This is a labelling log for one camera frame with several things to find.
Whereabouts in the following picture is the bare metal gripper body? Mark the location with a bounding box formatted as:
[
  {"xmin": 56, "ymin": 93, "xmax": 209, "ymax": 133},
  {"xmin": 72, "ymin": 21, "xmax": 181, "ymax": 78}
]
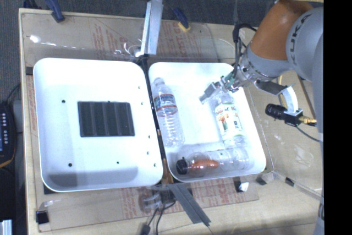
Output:
[{"xmin": 219, "ymin": 61, "xmax": 259, "ymax": 92}]

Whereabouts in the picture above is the white plastic tray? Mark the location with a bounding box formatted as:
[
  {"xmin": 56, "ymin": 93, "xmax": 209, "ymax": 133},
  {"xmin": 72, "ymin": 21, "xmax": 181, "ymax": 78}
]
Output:
[
  {"xmin": 147, "ymin": 62, "xmax": 267, "ymax": 183},
  {"xmin": 32, "ymin": 57, "xmax": 164, "ymax": 193}
]

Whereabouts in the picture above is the clear bottle white orange label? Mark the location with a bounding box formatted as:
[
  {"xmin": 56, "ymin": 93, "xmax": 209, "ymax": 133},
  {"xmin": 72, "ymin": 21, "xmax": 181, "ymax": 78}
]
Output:
[{"xmin": 211, "ymin": 89, "xmax": 248, "ymax": 148}]

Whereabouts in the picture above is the clear bottle blue red label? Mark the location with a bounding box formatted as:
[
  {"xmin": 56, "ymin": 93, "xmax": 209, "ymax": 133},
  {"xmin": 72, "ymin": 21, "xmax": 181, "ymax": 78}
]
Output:
[{"xmin": 152, "ymin": 77, "xmax": 186, "ymax": 148}]

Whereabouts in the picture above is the clear bottle with black cap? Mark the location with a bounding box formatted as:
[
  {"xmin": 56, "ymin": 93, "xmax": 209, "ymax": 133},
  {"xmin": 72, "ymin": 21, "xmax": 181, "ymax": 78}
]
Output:
[{"xmin": 175, "ymin": 146, "xmax": 251, "ymax": 177}]

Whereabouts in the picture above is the black ribbed rectangular pad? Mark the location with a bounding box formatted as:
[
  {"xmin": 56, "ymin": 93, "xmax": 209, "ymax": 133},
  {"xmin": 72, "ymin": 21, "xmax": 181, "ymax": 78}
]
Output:
[{"xmin": 77, "ymin": 101, "xmax": 136, "ymax": 138}]

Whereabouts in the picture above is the brown cardboard board red print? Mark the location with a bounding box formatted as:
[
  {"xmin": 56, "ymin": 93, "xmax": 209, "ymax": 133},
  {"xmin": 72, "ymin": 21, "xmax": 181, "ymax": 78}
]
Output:
[{"xmin": 21, "ymin": 13, "xmax": 261, "ymax": 232}]

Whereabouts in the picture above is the black cylinder on white bracket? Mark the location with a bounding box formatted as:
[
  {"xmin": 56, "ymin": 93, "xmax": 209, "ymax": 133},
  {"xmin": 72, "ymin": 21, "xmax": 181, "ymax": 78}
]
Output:
[{"xmin": 265, "ymin": 84, "xmax": 304, "ymax": 127}]

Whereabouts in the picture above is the black block with thin wires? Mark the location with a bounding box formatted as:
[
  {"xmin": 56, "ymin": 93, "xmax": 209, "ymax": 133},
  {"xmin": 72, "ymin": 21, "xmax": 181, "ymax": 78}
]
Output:
[{"xmin": 159, "ymin": 189, "xmax": 177, "ymax": 204}]

